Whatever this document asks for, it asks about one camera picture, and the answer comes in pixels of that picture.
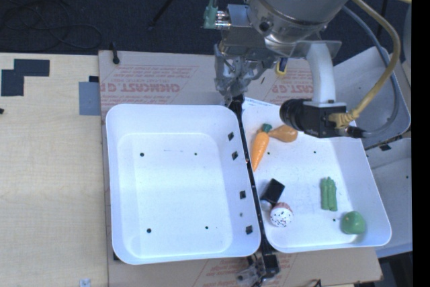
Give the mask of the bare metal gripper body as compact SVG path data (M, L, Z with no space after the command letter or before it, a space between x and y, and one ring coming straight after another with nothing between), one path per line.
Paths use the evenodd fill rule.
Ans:
M222 38L214 47L216 72L270 69L281 58L304 56L304 41L278 42L258 32L248 18L248 8L229 4L218 13L216 24Z

